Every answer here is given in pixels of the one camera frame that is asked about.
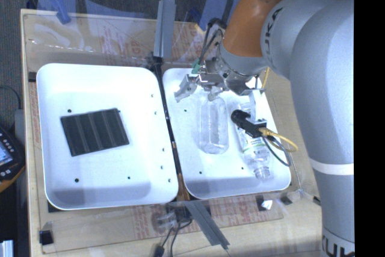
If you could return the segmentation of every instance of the metal bracket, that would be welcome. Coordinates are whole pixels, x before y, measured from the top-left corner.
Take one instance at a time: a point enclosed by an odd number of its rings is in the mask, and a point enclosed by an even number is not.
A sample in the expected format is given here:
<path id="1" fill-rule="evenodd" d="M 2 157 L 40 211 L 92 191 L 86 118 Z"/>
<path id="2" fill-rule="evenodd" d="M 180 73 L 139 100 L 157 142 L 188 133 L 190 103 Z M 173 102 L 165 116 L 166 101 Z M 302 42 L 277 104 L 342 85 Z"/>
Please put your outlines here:
<path id="1" fill-rule="evenodd" d="M 183 80 L 179 85 L 179 90 L 177 92 L 174 92 L 176 102 L 179 103 L 181 99 L 187 98 L 195 92 L 195 90 L 197 89 L 196 79 L 196 77 L 189 75 L 185 75 L 185 77 L 183 77 Z"/>
<path id="2" fill-rule="evenodd" d="M 220 244 L 223 249 L 227 250 L 230 243 L 215 224 L 202 202 L 200 200 L 187 201 L 184 202 L 184 205 L 196 220 L 210 244 L 212 246 Z"/>
<path id="3" fill-rule="evenodd" d="M 175 0 L 159 1 L 153 53 L 154 57 L 171 58 L 175 11 Z"/>

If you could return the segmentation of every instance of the black rectangular pad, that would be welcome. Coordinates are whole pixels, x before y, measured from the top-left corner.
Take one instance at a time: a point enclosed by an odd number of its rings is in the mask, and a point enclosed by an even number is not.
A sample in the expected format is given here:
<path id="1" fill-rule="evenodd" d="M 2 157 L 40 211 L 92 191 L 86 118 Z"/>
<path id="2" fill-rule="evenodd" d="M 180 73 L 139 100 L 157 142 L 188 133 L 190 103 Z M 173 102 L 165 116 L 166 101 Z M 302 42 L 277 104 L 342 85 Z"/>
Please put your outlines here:
<path id="1" fill-rule="evenodd" d="M 94 111 L 60 118 L 71 156 L 129 144 L 119 110 Z"/>

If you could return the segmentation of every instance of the clear plastic bottle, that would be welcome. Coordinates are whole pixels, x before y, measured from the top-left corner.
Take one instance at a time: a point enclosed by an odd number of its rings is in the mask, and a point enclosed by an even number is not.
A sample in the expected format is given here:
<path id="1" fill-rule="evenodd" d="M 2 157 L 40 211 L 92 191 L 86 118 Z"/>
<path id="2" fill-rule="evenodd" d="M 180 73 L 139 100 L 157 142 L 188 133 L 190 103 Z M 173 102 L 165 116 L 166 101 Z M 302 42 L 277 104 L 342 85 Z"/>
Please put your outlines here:
<path id="1" fill-rule="evenodd" d="M 208 96 L 200 113 L 200 148 L 206 153 L 222 154 L 229 148 L 227 108 L 223 98 Z"/>
<path id="2" fill-rule="evenodd" d="M 239 109 L 250 112 L 250 104 L 242 104 L 239 106 Z M 246 134 L 244 129 L 238 127 L 236 127 L 236 132 L 242 149 L 242 159 L 245 164 L 255 174 L 257 179 L 265 180 L 270 178 L 271 153 L 262 137 L 253 138 Z"/>

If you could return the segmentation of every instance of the white tray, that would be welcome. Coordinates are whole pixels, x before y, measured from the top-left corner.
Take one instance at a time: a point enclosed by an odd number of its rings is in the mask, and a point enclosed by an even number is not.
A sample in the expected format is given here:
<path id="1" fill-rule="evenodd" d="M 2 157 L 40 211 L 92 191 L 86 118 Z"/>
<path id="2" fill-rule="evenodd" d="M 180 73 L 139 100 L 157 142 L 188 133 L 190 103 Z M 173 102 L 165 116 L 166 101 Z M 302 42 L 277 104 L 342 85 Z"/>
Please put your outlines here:
<path id="1" fill-rule="evenodd" d="M 191 69 L 169 69 L 164 73 L 163 83 L 170 114 L 171 126 L 182 168 L 183 179 L 191 195 L 199 199 L 211 199 L 243 194 L 263 193 L 283 190 L 290 184 L 290 169 L 272 157 L 272 177 L 264 182 L 242 162 L 241 148 L 236 136 L 235 125 L 230 119 L 237 104 L 249 102 L 248 97 L 240 97 L 227 91 L 220 96 L 226 101 L 229 127 L 229 149 L 220 155 L 207 154 L 199 148 L 200 107 L 207 97 L 198 87 L 195 93 L 179 103 L 174 98 L 179 84 Z M 275 132 L 273 116 L 266 96 L 256 92 L 256 107 L 259 117 L 267 120 L 267 127 Z M 286 161 L 285 154 L 274 148 L 275 153 Z"/>
<path id="2" fill-rule="evenodd" d="M 103 208 L 175 198 L 176 169 L 152 72 L 47 64 L 37 73 L 37 90 L 45 192 L 53 206 Z M 60 118 L 110 108 L 120 110 L 129 145 L 72 157 Z"/>

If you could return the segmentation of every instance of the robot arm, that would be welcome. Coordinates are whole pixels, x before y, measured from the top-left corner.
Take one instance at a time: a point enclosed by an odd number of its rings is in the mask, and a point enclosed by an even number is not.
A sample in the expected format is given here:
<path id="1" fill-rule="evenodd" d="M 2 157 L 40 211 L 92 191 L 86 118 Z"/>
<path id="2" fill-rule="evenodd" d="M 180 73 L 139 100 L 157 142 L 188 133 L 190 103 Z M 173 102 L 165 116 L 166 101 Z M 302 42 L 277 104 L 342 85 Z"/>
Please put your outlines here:
<path id="1" fill-rule="evenodd" d="M 266 67 L 290 80 L 321 198 L 322 256 L 355 254 L 353 12 L 354 0 L 240 0 L 216 57 L 176 93 L 191 94 L 190 83 L 249 95 Z"/>

